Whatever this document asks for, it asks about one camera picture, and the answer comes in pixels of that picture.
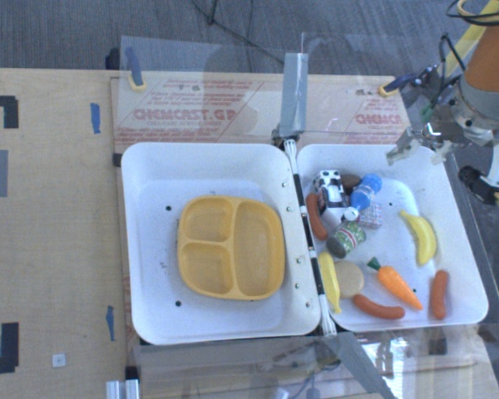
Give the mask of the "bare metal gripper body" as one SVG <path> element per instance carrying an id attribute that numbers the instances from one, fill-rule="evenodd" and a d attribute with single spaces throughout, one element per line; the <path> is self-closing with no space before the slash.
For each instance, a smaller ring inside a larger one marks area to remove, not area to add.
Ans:
<path id="1" fill-rule="evenodd" d="M 422 145 L 431 149 L 470 143 L 490 147 L 499 143 L 495 136 L 499 125 L 462 102 L 427 104 L 421 110 L 420 120 L 416 136 Z"/>

